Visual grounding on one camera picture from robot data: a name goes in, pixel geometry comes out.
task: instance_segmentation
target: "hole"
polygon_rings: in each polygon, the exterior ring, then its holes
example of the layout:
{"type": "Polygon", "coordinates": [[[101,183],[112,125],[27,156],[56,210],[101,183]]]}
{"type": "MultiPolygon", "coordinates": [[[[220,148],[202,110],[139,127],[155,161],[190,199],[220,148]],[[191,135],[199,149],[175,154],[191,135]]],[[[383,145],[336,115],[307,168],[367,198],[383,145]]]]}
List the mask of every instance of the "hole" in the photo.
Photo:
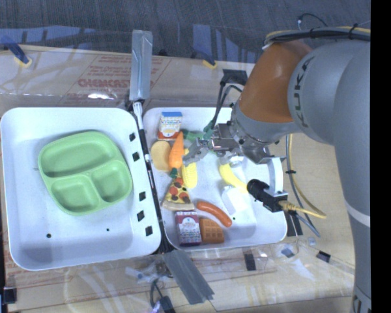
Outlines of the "hole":
{"type": "Polygon", "coordinates": [[[141,212],[139,212],[139,213],[137,214],[137,216],[138,216],[138,222],[140,222],[142,219],[145,218],[145,213],[144,213],[143,210],[142,210],[141,212]]]}
{"type": "Polygon", "coordinates": [[[133,156],[133,161],[139,160],[139,153],[138,152],[133,153],[132,156],[133,156]]]}
{"type": "Polygon", "coordinates": [[[153,233],[152,231],[152,226],[148,226],[145,228],[145,231],[146,231],[146,236],[149,236],[153,233]]]}

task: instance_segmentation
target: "sausage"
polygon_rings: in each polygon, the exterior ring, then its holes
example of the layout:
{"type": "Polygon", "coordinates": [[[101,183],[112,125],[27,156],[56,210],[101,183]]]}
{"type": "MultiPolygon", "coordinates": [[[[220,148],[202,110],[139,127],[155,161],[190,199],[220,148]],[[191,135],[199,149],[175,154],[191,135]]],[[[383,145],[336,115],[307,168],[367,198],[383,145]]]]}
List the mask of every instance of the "sausage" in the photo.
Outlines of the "sausage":
{"type": "Polygon", "coordinates": [[[225,227],[230,227],[232,225],[232,220],[221,208],[207,201],[199,201],[197,203],[197,208],[200,211],[205,211],[215,216],[225,227]]]}

